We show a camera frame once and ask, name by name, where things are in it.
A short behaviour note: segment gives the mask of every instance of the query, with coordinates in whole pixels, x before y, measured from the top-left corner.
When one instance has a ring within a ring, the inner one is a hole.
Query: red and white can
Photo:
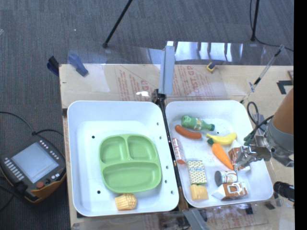
[[[225,183],[234,183],[238,181],[238,175],[233,170],[228,171],[216,171],[214,180],[217,186]]]

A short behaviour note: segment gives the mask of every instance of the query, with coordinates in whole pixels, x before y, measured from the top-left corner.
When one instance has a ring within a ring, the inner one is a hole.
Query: brown sausage
[[[177,131],[179,134],[181,134],[184,137],[190,138],[190,139],[200,139],[201,138],[201,133],[200,132],[192,132],[181,125],[176,125],[175,126],[175,131]]]

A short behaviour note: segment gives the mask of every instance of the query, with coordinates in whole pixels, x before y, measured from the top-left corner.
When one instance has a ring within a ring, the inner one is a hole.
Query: white tray
[[[76,101],[68,108],[72,197],[76,210],[88,217],[162,212],[179,201],[163,115],[152,102]],[[112,135],[145,135],[155,144],[162,168],[160,184],[134,193],[133,210],[118,211],[114,193],[104,185],[99,166],[100,142]]]
[[[186,164],[178,164],[179,175],[184,196],[189,204],[194,207],[214,207],[229,204],[263,201],[273,194],[273,185],[264,160],[252,162],[248,172],[239,171],[238,181],[247,184],[248,195],[241,199],[221,201],[211,194],[217,189],[214,173],[217,170],[229,170],[212,153],[211,146],[207,143],[207,132],[224,136],[236,132],[237,138],[233,144],[223,146],[226,153],[232,147],[244,144],[244,137],[252,131],[245,107],[237,101],[174,101],[165,109],[171,138],[180,140],[186,160],[202,160],[207,177],[207,200],[192,200],[190,193],[189,174]],[[214,131],[201,130],[202,138],[193,140],[181,136],[175,131],[175,126],[181,124],[184,115],[199,117],[208,124],[214,124]]]

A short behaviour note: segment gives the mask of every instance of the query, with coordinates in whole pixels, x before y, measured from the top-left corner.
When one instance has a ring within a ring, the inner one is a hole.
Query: green plate
[[[104,184],[116,193],[136,193],[155,188],[162,178],[157,149],[146,136],[109,136],[99,147]]]

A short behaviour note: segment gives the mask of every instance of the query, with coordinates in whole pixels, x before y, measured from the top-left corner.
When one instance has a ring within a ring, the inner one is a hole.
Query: banana
[[[236,139],[236,133],[232,132],[226,136],[215,136],[215,135],[210,135],[209,133],[207,133],[206,137],[212,138],[212,140],[215,143],[218,143],[221,145],[229,145]]]

